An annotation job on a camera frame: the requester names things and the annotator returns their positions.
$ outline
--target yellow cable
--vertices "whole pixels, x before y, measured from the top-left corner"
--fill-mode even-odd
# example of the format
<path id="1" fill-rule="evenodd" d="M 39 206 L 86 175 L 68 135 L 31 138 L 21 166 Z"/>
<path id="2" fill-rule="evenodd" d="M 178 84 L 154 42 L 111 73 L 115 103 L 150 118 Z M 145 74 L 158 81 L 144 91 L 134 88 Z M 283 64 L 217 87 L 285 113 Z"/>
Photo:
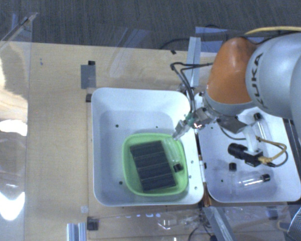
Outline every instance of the yellow cable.
<path id="1" fill-rule="evenodd" d="M 256 32 L 280 31 L 280 30 L 301 32 L 301 27 L 293 27 L 293 26 L 263 27 L 263 28 L 258 28 L 258 29 L 246 32 L 245 35 L 253 34 Z"/>
<path id="2" fill-rule="evenodd" d="M 273 141 L 269 141 L 269 140 L 265 140 L 265 139 L 262 139 L 262 138 L 260 138 L 260 137 L 258 137 L 258 136 L 256 137 L 256 139 L 258 139 L 258 140 L 261 141 L 261 142 L 265 142 L 265 143 L 268 143 L 268 144 L 271 144 L 271 145 L 283 147 L 282 150 L 281 150 L 279 153 L 277 153 L 276 155 L 274 155 L 273 157 L 270 157 L 270 158 L 269 158 L 269 157 L 264 157 L 264 156 L 259 157 L 258 160 L 259 160 L 261 163 L 263 163 L 263 164 L 272 162 L 273 160 L 275 160 L 275 159 L 278 158 L 280 155 L 282 155 L 283 153 L 286 152 L 287 147 L 286 147 L 285 144 L 278 143 L 278 142 L 273 142 Z"/>

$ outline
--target white plastic tray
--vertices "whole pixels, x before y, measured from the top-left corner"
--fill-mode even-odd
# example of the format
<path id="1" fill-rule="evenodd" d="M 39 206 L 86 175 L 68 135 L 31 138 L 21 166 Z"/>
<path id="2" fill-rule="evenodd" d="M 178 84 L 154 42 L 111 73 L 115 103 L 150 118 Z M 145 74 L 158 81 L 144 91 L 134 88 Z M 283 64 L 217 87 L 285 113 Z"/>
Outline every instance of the white plastic tray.
<path id="1" fill-rule="evenodd" d="M 288 161 L 278 168 L 270 168 L 259 165 L 253 168 L 244 163 L 244 161 L 235 159 L 228 154 L 227 148 L 230 143 L 237 143 L 247 146 L 246 141 L 235 141 L 226 137 L 217 124 L 209 124 L 199 133 L 200 144 L 202 148 L 203 160 L 206 162 L 205 178 L 210 195 L 219 202 L 287 202 L 297 201 L 301 197 L 301 181 L 298 176 L 295 161 L 286 135 L 283 120 L 279 117 L 271 116 L 259 110 L 257 107 L 245 110 L 239 115 L 239 120 L 250 124 L 254 122 L 253 115 L 259 112 L 266 120 L 270 130 L 271 139 L 275 142 L 284 143 L 287 146 Z M 232 135 L 233 137 L 243 138 L 243 134 Z M 271 157 L 277 154 L 280 149 L 259 143 L 259 148 L 264 151 L 265 156 Z M 278 164 L 284 159 L 284 155 L 274 161 Z M 234 162 L 237 164 L 236 174 L 240 171 L 249 173 L 257 171 L 258 174 L 269 174 L 271 180 L 264 182 L 260 186 L 251 189 L 240 190 L 237 196 L 229 192 L 230 175 L 228 164 Z"/>
<path id="2" fill-rule="evenodd" d="M 125 185 L 121 148 L 134 133 L 172 134 L 190 110 L 188 99 L 176 91 L 100 88 L 92 96 L 94 194 L 106 206 L 195 204 L 203 197 L 199 159 L 193 131 L 182 138 L 189 184 L 173 196 L 144 197 Z"/>

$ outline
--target gray carpet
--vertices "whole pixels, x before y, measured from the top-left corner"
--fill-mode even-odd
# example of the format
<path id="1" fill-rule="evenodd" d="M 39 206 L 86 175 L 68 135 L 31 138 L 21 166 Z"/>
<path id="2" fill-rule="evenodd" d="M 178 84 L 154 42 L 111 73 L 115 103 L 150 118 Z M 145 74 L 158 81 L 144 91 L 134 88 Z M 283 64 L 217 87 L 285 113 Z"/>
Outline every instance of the gray carpet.
<path id="1" fill-rule="evenodd" d="M 0 0 L 0 38 L 28 12 L 39 13 L 34 42 L 154 49 L 207 24 L 301 26 L 301 0 Z"/>

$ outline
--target green container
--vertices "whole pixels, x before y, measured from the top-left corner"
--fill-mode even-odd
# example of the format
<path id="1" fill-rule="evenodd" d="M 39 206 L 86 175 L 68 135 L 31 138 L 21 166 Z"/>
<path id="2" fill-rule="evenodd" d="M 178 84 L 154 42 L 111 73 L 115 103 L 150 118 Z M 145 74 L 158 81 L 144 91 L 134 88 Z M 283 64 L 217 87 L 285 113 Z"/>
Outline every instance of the green container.
<path id="1" fill-rule="evenodd" d="M 161 141 L 167 159 L 169 161 L 176 186 L 169 188 L 160 188 L 144 192 L 141 187 L 134 159 L 130 152 L 130 146 L 138 145 L 147 142 Z M 183 170 L 175 172 L 173 164 L 179 162 L 183 166 Z M 182 193 L 188 184 L 187 165 L 184 154 L 184 149 L 180 141 L 175 141 L 171 135 L 159 133 L 141 133 L 133 134 L 125 139 L 122 146 L 122 164 L 124 177 L 127 187 L 136 195 L 142 196 L 166 196 L 177 195 Z"/>

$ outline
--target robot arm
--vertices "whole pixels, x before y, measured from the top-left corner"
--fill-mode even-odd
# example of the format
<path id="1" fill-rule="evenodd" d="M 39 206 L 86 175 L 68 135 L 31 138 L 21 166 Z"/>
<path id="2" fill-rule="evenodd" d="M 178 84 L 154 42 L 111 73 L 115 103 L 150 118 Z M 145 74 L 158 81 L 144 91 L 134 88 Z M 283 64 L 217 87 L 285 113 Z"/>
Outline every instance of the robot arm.
<path id="1" fill-rule="evenodd" d="M 223 44 L 202 95 L 203 106 L 179 121 L 175 139 L 210 122 L 238 133 L 243 110 L 258 106 L 268 114 L 294 120 L 301 142 L 301 33 L 261 45 L 245 38 Z"/>

